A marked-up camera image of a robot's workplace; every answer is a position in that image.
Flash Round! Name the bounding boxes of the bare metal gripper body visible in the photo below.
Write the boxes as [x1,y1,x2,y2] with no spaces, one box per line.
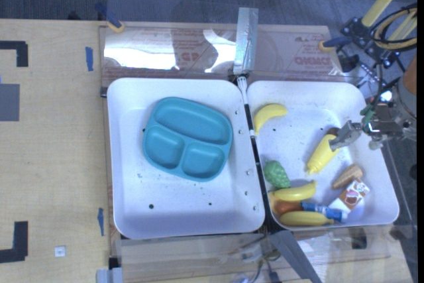
[362,103,404,144]

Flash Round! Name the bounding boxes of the yellow mustard bottle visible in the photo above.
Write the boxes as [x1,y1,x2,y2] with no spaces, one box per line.
[305,134,342,176]

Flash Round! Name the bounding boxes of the tan bread slice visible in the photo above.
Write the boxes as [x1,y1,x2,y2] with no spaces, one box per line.
[331,164,364,190]

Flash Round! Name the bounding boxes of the white plastic tray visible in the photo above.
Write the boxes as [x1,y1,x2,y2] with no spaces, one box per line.
[106,77,266,241]
[246,80,401,232]

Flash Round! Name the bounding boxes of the brown and white carton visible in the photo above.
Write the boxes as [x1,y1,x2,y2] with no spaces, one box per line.
[327,178,371,214]

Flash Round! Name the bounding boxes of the yellow banana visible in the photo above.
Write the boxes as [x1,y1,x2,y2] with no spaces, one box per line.
[253,103,289,137]
[272,180,318,203]
[279,210,335,227]

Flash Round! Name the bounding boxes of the blue and white tube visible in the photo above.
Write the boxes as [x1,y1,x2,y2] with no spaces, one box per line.
[300,201,350,223]

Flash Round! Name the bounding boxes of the green grapes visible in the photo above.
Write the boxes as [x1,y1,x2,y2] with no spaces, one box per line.
[263,159,292,190]

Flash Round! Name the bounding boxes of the orange round toy food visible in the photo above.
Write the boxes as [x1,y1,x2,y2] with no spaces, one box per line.
[274,201,303,217]

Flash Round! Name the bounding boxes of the brown cardboard board red print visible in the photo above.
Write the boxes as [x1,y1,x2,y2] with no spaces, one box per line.
[99,22,403,263]

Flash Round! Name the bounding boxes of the blue divided plate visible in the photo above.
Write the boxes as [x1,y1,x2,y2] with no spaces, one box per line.
[142,96,234,183]

